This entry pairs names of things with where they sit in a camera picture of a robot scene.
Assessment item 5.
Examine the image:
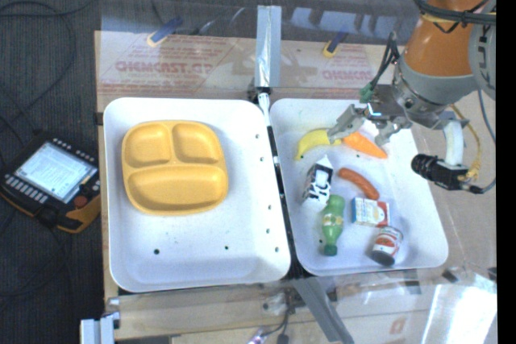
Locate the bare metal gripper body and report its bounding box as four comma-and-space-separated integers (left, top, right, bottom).
364, 84, 459, 131

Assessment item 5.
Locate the orange carrot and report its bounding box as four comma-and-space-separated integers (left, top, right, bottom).
342, 131, 389, 160

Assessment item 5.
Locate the yellow banana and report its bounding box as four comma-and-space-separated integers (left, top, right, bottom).
293, 128, 343, 161

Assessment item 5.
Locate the orange sausage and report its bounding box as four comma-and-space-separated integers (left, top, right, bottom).
337, 167, 381, 201

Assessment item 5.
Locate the black and white milk carton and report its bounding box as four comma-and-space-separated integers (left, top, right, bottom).
301, 155, 335, 203

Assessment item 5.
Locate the orange and white juice carton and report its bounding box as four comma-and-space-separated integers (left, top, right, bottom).
350, 197, 391, 229

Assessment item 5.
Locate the white plastic tray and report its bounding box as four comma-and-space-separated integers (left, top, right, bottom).
102, 96, 292, 293
268, 97, 450, 278

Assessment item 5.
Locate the green bottle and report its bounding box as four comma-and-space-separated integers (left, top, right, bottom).
320, 194, 347, 257

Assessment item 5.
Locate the red and white can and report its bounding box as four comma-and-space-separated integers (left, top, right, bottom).
369, 226, 405, 267

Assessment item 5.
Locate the yellow divided plate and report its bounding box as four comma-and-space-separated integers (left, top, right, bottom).
121, 119, 230, 217

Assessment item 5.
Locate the brown cardboard board red print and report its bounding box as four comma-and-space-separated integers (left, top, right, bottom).
94, 30, 497, 342

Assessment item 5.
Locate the black cylinder on white bracket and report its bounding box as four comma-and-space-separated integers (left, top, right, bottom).
410, 120, 471, 191

